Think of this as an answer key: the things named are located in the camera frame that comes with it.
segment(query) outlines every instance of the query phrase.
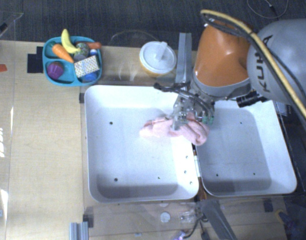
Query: yellow banana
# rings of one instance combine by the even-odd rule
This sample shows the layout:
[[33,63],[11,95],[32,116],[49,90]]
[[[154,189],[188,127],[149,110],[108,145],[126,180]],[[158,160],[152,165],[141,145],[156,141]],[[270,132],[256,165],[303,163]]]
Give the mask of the yellow banana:
[[75,54],[79,52],[81,49],[76,48],[72,43],[71,43],[71,38],[69,36],[68,30],[64,29],[62,32],[62,45],[65,48],[65,50],[70,53],[70,54]]

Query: yellow cable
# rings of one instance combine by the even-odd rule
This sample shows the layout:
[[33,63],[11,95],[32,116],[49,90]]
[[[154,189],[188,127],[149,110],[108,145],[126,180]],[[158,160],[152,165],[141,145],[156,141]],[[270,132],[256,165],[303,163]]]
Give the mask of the yellow cable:
[[272,54],[269,52],[268,48],[266,47],[266,45],[262,42],[262,40],[258,37],[257,34],[255,34],[252,29],[250,29],[248,26],[246,26],[243,22],[228,16],[224,13],[219,13],[213,10],[201,10],[201,14],[207,14],[207,15],[211,15],[211,16],[217,16],[223,19],[226,19],[230,22],[233,22],[234,24],[236,24],[237,26],[241,27],[259,46],[259,48],[262,50],[262,52],[264,53],[264,55],[266,56],[268,62],[272,65],[272,68],[274,69],[276,75],[278,76],[278,78],[281,80],[283,86],[285,87],[286,91],[288,92],[288,94],[290,95],[290,97],[292,98],[292,100],[294,101],[294,103],[297,105],[298,109],[300,110],[300,112],[302,113],[302,115],[304,116],[305,120],[306,120],[306,107],[304,106],[304,104],[302,103],[302,101],[299,99],[299,97],[297,96],[296,92],[294,91],[293,87],[290,85],[290,83],[288,82],[287,78],[285,77],[285,75],[283,74],[282,70],[279,68],[279,66],[277,65],[276,61],[274,60]]

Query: thin white cable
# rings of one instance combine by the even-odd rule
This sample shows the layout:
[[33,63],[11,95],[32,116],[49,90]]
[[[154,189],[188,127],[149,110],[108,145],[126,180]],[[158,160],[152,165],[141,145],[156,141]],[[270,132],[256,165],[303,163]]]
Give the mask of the thin white cable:
[[[286,13],[286,10],[287,10],[287,7],[288,7],[288,0],[286,0],[285,10],[284,10],[280,15],[277,15],[277,16],[275,16],[275,17],[266,17],[266,16],[263,16],[263,15],[257,13],[257,12],[251,7],[251,5],[249,4],[248,1],[249,1],[249,0],[246,1],[248,7],[249,7],[256,15],[258,15],[258,16],[260,16],[260,17],[262,17],[262,18],[265,18],[265,19],[274,19],[274,18],[277,19],[277,18],[281,17],[284,13]],[[268,0],[264,0],[264,1],[268,3],[269,7],[272,7],[272,6],[273,6]]]

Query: pink cloth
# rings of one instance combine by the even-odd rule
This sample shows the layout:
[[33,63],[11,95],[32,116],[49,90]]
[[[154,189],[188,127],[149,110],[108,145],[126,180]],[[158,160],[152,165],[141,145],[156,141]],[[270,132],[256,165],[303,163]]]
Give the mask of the pink cloth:
[[140,130],[142,137],[178,137],[184,136],[196,146],[204,144],[209,133],[208,126],[195,120],[194,115],[187,115],[188,123],[182,125],[179,130],[173,130],[173,119],[157,118],[156,120],[147,121]]

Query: wooden table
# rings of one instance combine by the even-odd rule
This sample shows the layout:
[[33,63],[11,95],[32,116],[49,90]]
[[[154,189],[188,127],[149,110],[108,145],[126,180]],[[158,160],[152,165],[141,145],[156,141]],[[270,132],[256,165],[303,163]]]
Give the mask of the wooden table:
[[[35,54],[36,47],[43,43],[2,41],[0,54],[13,45],[16,45],[16,78],[6,239],[66,240],[69,224],[82,222],[87,208],[84,204],[102,215],[102,221],[96,222],[99,228],[91,229],[91,239],[171,239],[177,230],[160,221],[160,212],[168,211],[171,219],[179,223],[181,212],[187,211],[190,203],[118,206],[97,204],[89,199],[85,164],[83,169],[83,106],[79,101],[83,89],[56,86],[41,73],[27,73],[27,54]],[[120,84],[153,83],[155,79],[140,70],[138,51],[103,47],[101,83],[115,80]],[[1,58],[0,63],[11,63],[7,57]],[[285,209],[281,198],[273,198],[272,202],[274,210]],[[273,212],[264,212],[261,199],[224,200],[222,206],[239,239],[286,239],[283,225]],[[137,227],[139,231],[129,228],[123,231],[123,225]],[[183,227],[189,229],[191,224]],[[205,227],[211,239],[216,239],[211,225],[206,223]],[[0,232],[0,239],[4,239],[3,233]],[[200,229],[190,239],[200,239]]]

